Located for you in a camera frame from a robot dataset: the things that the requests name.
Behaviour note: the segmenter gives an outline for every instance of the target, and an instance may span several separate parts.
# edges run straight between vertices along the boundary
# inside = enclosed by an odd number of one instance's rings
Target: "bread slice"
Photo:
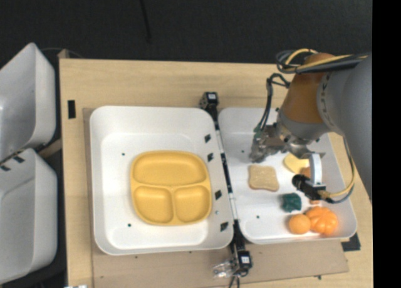
[[[273,192],[279,189],[276,169],[270,166],[249,166],[248,182],[252,189],[266,189]]]

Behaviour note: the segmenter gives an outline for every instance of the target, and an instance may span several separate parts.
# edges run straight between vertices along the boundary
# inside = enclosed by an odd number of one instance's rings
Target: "yellow object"
[[[249,167],[249,186],[252,189],[277,191],[279,183],[276,170],[269,166],[251,165]]]
[[[292,153],[284,158],[284,165],[293,173],[301,173],[302,170],[309,166],[309,159],[298,159]]]
[[[133,207],[149,224],[193,224],[211,212],[209,173],[193,153],[142,153],[132,162],[130,180]]]
[[[337,215],[327,207],[313,207],[306,216],[311,220],[311,230],[320,234],[330,235],[338,226]]]
[[[311,220],[303,213],[299,213],[289,219],[288,227],[293,234],[303,235],[310,230]]]

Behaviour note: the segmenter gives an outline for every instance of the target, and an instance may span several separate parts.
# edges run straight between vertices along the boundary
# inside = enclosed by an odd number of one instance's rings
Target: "toy orange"
[[[311,220],[304,214],[293,215],[288,222],[289,230],[296,235],[307,233],[311,228]]]
[[[312,231],[330,235],[337,228],[337,215],[327,207],[313,207],[306,216],[311,220]]]

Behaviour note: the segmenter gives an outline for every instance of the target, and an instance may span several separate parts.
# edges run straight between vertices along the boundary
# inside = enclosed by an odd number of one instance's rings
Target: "yellow plate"
[[[211,212],[209,173],[193,153],[145,152],[132,162],[130,174],[133,207],[149,224],[193,224]]]

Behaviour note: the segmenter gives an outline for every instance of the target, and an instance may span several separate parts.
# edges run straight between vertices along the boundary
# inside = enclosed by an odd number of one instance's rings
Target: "orange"
[[[311,228],[311,220],[304,214],[293,215],[288,222],[289,230],[296,235],[307,233]]]

